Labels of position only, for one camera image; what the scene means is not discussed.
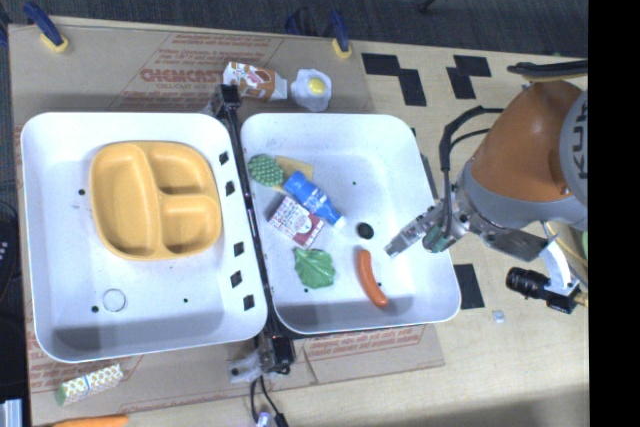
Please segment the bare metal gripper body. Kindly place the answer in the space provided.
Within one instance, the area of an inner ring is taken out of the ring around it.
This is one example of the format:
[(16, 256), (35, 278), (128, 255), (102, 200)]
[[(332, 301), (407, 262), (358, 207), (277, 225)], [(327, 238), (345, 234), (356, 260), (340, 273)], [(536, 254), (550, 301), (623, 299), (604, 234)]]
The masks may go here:
[(502, 230), (484, 218), (471, 203), (456, 201), (453, 196), (445, 197), (427, 211), (431, 212), (433, 224), (420, 239), (429, 252), (442, 252), (467, 234), (492, 238)]

